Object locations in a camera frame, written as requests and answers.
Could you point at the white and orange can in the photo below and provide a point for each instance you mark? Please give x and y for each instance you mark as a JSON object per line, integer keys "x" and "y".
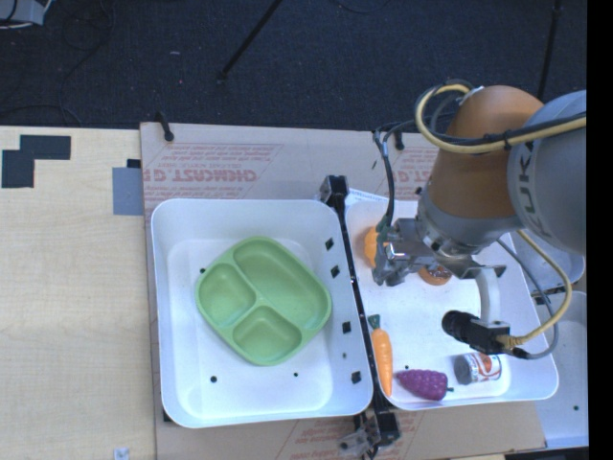
{"x": 479, "y": 368}

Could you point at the orange doughnut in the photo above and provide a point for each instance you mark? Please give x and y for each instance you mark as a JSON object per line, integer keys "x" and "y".
{"x": 437, "y": 277}

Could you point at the white plastic tray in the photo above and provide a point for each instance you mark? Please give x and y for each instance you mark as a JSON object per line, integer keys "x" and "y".
{"x": 421, "y": 319}
{"x": 191, "y": 352}

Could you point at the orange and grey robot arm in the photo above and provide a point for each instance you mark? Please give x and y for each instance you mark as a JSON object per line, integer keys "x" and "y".
{"x": 479, "y": 180}

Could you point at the green divided plate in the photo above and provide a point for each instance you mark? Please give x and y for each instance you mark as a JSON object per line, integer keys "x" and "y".
{"x": 268, "y": 276}

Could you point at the black cylinder on white bracket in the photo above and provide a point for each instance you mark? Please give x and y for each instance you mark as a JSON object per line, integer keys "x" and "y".
{"x": 471, "y": 328}

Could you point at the orange round toy fruit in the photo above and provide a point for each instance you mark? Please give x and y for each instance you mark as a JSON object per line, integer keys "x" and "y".
{"x": 370, "y": 247}

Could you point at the purple grapes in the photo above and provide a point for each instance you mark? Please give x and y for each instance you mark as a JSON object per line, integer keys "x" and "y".
{"x": 424, "y": 384}

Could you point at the orange carrot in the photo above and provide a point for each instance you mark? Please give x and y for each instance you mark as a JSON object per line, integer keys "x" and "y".
{"x": 382, "y": 352}

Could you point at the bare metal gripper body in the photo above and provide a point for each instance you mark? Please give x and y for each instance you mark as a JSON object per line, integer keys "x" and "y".
{"x": 411, "y": 240}

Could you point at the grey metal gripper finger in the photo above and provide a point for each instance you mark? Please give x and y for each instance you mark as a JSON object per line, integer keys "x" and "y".
{"x": 379, "y": 269}
{"x": 398, "y": 271}

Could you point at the brown cardboard board red print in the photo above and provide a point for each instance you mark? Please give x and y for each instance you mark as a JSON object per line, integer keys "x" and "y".
{"x": 268, "y": 170}

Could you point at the thin black rod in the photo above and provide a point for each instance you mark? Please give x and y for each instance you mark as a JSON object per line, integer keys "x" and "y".
{"x": 356, "y": 285}

